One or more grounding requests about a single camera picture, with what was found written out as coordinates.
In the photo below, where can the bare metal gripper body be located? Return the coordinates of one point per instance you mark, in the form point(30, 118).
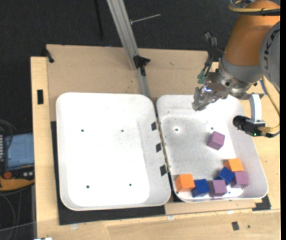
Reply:
point(223, 85)

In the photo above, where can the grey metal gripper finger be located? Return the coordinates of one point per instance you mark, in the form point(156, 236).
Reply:
point(197, 102)
point(208, 101)

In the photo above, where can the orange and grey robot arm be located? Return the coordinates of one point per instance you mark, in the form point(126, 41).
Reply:
point(248, 39)

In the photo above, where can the purple cube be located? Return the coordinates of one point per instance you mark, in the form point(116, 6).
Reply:
point(216, 140)
point(241, 179)
point(218, 187)

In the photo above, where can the white plastic tray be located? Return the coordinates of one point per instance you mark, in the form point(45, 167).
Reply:
point(190, 154)
point(102, 149)

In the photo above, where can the orange cube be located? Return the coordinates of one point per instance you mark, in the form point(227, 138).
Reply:
point(234, 164)
point(184, 182)

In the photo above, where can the blue cube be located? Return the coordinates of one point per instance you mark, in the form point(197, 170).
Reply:
point(201, 187)
point(226, 175)

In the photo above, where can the brown cardboard board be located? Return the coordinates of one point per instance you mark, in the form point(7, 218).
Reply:
point(90, 69)

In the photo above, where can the black cylinder on white bracket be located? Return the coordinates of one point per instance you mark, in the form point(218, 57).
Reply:
point(248, 126)

